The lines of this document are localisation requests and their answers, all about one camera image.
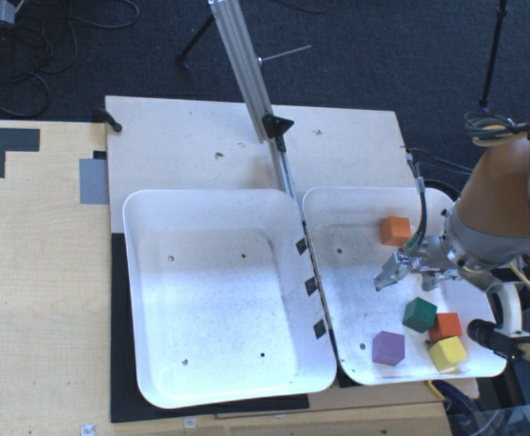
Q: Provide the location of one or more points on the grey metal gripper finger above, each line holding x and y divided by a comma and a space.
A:
433, 280
392, 274

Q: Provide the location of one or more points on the red-orange cube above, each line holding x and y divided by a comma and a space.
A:
447, 326

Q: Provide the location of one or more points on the yellow cube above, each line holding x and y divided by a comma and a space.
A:
447, 353

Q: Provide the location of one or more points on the purple cube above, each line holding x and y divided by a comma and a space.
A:
387, 349

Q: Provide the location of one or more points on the white plastic tray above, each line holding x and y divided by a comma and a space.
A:
214, 307
360, 289

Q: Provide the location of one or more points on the green cube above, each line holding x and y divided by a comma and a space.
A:
418, 316

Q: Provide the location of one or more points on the pale wood board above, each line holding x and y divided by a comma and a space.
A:
192, 152

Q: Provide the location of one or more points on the black cylinder on white bracket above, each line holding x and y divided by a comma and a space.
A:
510, 307

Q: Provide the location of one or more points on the orange cube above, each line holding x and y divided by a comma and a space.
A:
395, 232

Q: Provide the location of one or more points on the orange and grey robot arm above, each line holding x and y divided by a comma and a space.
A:
496, 198

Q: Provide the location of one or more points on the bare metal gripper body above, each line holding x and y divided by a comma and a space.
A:
466, 268

